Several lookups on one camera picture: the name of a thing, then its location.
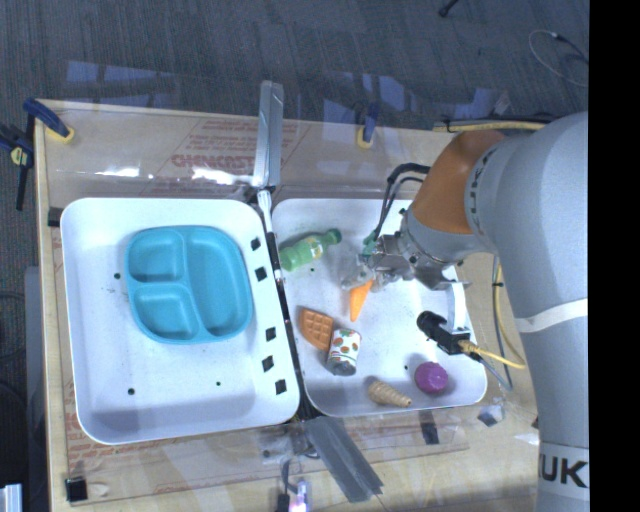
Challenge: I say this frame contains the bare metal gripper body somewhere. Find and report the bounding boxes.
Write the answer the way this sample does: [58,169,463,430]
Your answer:
[360,232,417,282]

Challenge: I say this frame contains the orange carrot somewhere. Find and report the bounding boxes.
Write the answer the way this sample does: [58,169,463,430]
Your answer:
[348,279,376,323]

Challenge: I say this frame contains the green plastic bottle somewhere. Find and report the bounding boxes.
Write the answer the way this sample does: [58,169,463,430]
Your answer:
[277,227,344,273]

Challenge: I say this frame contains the orange waffle biscuit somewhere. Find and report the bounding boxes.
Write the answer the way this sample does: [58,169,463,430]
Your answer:
[298,306,335,353]

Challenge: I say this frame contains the white plastic tray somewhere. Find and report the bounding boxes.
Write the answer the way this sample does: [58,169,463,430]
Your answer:
[270,197,489,419]
[59,196,302,446]

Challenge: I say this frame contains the white can with fruit print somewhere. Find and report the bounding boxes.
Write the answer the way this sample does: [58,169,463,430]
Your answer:
[325,327,363,378]

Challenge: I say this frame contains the purple round lid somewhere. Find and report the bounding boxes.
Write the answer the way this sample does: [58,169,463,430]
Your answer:
[413,360,450,395]

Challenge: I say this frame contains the tan ice cream cone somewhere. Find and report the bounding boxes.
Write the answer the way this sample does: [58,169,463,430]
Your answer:
[367,379,414,409]

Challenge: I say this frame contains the blue divided plate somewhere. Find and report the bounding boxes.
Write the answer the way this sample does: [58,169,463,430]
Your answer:
[123,225,255,346]

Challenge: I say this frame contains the brown cardboard board, red print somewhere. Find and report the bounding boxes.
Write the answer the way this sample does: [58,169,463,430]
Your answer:
[42,110,540,506]

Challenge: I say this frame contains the black cylinder on white bracket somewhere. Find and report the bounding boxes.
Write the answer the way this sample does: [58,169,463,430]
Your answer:
[416,279,474,357]

